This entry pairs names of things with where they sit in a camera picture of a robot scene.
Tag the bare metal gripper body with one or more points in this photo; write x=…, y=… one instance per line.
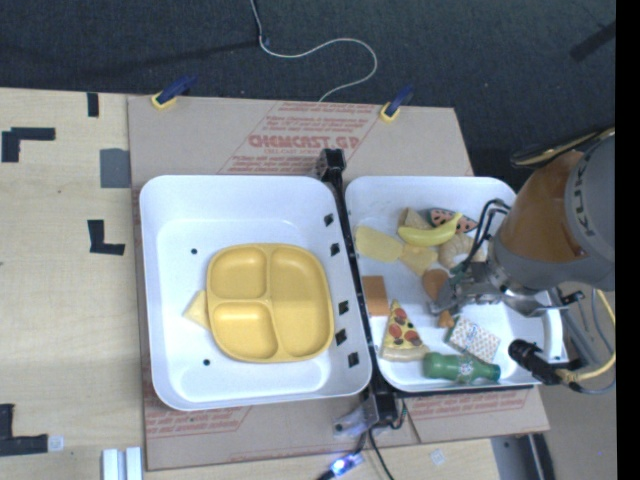
x=487, y=285

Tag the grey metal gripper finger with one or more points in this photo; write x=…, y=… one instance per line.
x=450, y=288
x=442, y=307

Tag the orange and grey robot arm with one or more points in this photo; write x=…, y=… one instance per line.
x=545, y=218

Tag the small orange nugget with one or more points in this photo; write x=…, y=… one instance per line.
x=446, y=320

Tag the orange bread roll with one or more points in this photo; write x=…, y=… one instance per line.
x=433, y=283

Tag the beige croissant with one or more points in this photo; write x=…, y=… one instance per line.
x=456, y=250

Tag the pale yellow square cracker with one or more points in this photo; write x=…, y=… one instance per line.
x=419, y=259

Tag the white patterned packet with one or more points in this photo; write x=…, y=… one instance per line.
x=475, y=340

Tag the pizza slice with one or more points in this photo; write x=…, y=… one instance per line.
x=400, y=335

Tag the yellow banana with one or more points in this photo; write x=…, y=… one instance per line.
x=425, y=235

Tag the green bottle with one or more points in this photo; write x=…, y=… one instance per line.
x=455, y=368

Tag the orange cheese slice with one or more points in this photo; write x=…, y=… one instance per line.
x=375, y=295

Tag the red watermelon slice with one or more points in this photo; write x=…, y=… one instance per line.
x=445, y=216

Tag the tan tortilla chip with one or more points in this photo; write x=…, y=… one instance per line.
x=412, y=219

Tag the pale yellow flat chip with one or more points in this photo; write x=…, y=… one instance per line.
x=375, y=243

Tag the thin black rod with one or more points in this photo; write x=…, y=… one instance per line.
x=356, y=268

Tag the white plastic tray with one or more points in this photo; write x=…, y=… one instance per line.
x=175, y=278
x=380, y=203

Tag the yellow divided plate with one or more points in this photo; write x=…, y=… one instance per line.
x=272, y=303

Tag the brown cardboard board, red print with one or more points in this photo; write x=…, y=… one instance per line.
x=210, y=138

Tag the black cylinder on white bracket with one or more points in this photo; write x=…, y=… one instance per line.
x=532, y=359

